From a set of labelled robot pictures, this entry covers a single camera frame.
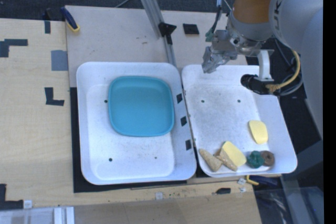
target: wooden table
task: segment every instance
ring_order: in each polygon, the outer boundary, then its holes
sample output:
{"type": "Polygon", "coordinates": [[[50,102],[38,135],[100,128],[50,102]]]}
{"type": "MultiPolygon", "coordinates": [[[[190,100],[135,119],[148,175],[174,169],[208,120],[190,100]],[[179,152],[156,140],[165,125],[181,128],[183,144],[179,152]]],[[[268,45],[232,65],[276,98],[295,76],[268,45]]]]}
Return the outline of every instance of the wooden table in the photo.
{"type": "Polygon", "coordinates": [[[33,207],[124,204],[139,209],[146,204],[128,202],[154,202],[160,197],[172,207],[178,205],[186,223],[197,216],[191,214],[197,213],[197,206],[208,202],[213,204],[210,220],[230,215],[239,222],[261,223],[252,186],[245,184],[247,191],[241,193],[237,178],[193,177],[176,186],[74,193],[69,88],[75,64],[70,61],[74,46],[69,49],[66,24],[50,22],[51,31],[46,33],[41,20],[0,19],[0,29],[0,41],[28,41],[28,46],[9,46],[8,57],[0,57],[0,183],[7,184],[6,200],[31,200],[33,207]],[[56,50],[68,52],[69,71],[52,70],[51,52],[56,50]],[[64,100],[63,106],[46,105],[46,87],[53,88],[55,100],[64,100]],[[231,194],[214,195],[223,187],[231,194]],[[219,208],[219,202],[226,206],[219,208]]]}

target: yellow sponge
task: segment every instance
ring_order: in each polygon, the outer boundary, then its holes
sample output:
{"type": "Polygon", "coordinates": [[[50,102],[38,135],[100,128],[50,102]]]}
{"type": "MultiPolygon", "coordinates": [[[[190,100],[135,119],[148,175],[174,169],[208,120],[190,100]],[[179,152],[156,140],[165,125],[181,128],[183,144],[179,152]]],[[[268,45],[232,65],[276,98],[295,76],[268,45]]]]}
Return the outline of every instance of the yellow sponge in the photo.
{"type": "Polygon", "coordinates": [[[268,141],[268,132],[264,122],[249,121],[248,125],[257,144],[264,144],[268,141]]]}
{"type": "Polygon", "coordinates": [[[230,141],[226,141],[222,149],[226,152],[226,154],[229,156],[231,161],[237,166],[242,166],[246,163],[246,157],[245,155],[230,141]]]}

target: white container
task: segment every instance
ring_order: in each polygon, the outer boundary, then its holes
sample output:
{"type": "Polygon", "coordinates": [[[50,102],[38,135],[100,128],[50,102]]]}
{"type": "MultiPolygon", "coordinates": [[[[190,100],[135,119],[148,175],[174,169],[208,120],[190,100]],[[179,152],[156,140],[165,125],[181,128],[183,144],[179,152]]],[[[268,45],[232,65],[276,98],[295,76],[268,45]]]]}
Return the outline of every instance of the white container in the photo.
{"type": "Polygon", "coordinates": [[[86,62],[77,70],[77,94],[81,170],[88,182],[95,185],[164,182],[187,180],[194,175],[196,159],[181,77],[173,65],[86,62]],[[105,100],[111,82],[122,76],[158,78],[170,86],[175,112],[171,132],[133,137],[113,129],[105,100]]]}
{"type": "Polygon", "coordinates": [[[277,97],[258,95],[240,84],[245,74],[259,74],[258,66],[219,66],[213,73],[203,73],[201,65],[182,70],[183,87],[195,147],[202,170],[211,177],[285,174],[297,167],[297,158],[277,97]],[[248,121],[263,121],[268,142],[257,144],[248,121]],[[198,150],[215,154],[225,141],[232,142],[245,156],[252,151],[271,151],[275,164],[251,168],[244,164],[234,172],[224,165],[213,172],[198,150]]]}

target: black clamp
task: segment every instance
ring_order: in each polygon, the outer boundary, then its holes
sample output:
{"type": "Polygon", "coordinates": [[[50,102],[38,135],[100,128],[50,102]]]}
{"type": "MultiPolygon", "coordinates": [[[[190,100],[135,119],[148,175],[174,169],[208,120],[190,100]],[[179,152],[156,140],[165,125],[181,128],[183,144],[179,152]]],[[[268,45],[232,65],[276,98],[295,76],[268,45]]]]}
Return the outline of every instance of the black clamp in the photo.
{"type": "Polygon", "coordinates": [[[171,37],[172,32],[176,29],[175,25],[170,25],[170,24],[166,24],[166,23],[159,23],[159,30],[161,35],[164,37],[166,36],[167,38],[167,42],[170,45],[173,45],[173,40],[171,37]]]}

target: yellow cable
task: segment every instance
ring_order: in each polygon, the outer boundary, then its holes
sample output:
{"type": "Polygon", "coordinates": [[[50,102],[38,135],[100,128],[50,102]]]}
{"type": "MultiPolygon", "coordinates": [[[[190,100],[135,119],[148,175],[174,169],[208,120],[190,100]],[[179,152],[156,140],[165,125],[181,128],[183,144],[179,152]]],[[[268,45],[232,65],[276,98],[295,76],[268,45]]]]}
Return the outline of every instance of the yellow cable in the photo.
{"type": "Polygon", "coordinates": [[[269,89],[270,92],[275,92],[276,90],[279,90],[280,88],[284,87],[284,86],[287,86],[288,84],[292,83],[294,81],[294,79],[297,78],[297,76],[299,75],[299,72],[300,72],[300,67],[301,67],[301,64],[300,64],[300,57],[298,55],[298,53],[294,50],[292,50],[294,56],[295,56],[295,59],[296,59],[296,70],[295,70],[295,73],[294,75],[287,81],[281,83],[281,84],[268,84],[266,85],[266,88],[269,89]]]}

